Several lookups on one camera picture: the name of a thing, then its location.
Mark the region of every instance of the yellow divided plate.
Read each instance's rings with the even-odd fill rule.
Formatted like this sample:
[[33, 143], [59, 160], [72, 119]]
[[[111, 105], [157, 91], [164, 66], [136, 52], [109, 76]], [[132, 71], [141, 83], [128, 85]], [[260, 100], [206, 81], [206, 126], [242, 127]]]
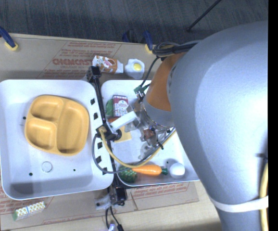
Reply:
[[25, 137], [35, 148], [60, 155], [75, 155], [88, 137], [87, 109], [73, 100], [42, 95], [30, 106], [25, 123]]

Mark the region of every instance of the white sink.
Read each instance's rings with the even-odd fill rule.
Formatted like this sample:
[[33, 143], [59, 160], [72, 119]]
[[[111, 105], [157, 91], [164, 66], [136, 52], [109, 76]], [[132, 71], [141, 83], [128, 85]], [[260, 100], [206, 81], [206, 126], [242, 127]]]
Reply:
[[[73, 99], [87, 108], [90, 117], [88, 139], [76, 155], [64, 156], [41, 151], [25, 138], [25, 116], [40, 95]], [[82, 80], [5, 80], [0, 83], [0, 166], [5, 193], [24, 200], [80, 193], [107, 188], [113, 174], [96, 168], [91, 145], [96, 128], [102, 124], [93, 86]], [[96, 150], [100, 166], [112, 171], [104, 146]]]
[[[101, 87], [104, 106], [106, 106], [106, 103], [112, 98], [113, 95], [127, 96], [128, 103], [132, 105], [137, 100], [134, 89], [141, 83], [142, 80], [106, 81]], [[141, 147], [144, 144], [144, 142], [140, 140], [141, 133], [138, 129], [131, 131], [130, 133], [132, 136], [131, 140], [111, 143], [113, 153], [120, 160], [126, 163], [139, 161], [138, 156], [140, 156]], [[156, 164], [167, 169], [169, 169], [174, 163], [181, 163], [185, 167], [185, 175], [179, 179], [174, 179], [169, 174], [166, 176], [161, 174], [157, 177], [138, 174], [138, 178], [135, 183], [125, 182], [119, 176], [118, 178], [129, 187], [142, 187], [199, 180], [197, 173], [185, 153], [177, 133], [172, 136], [172, 138], [164, 146], [164, 149], [161, 150], [150, 162], [151, 164]], [[118, 162], [115, 162], [115, 167], [120, 167]]]

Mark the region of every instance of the white strap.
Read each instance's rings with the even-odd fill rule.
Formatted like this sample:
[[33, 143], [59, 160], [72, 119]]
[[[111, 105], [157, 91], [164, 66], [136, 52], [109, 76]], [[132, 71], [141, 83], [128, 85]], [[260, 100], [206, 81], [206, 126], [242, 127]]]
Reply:
[[210, 197], [212, 203], [215, 205], [216, 208], [226, 211], [226, 212], [247, 212], [252, 210], [260, 210], [260, 209], [266, 209], [268, 208], [268, 195], [264, 198], [259, 198], [255, 200], [251, 200], [249, 202], [245, 202], [238, 205], [227, 205], [220, 202], [217, 202], [216, 200], [212, 199]]

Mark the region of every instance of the drain hole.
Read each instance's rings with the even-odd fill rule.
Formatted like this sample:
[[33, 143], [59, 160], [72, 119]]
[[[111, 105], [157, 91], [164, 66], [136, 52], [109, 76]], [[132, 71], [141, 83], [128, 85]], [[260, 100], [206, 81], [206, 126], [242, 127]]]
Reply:
[[98, 156], [98, 157], [96, 158], [96, 162], [97, 162], [98, 164], [101, 162], [101, 156]]

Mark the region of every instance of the red package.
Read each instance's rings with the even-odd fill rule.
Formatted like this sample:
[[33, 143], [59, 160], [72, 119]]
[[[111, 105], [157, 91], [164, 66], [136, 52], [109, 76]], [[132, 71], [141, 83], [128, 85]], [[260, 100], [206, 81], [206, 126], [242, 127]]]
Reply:
[[114, 117], [121, 117], [127, 114], [128, 98], [126, 96], [115, 95], [112, 97], [114, 106]]

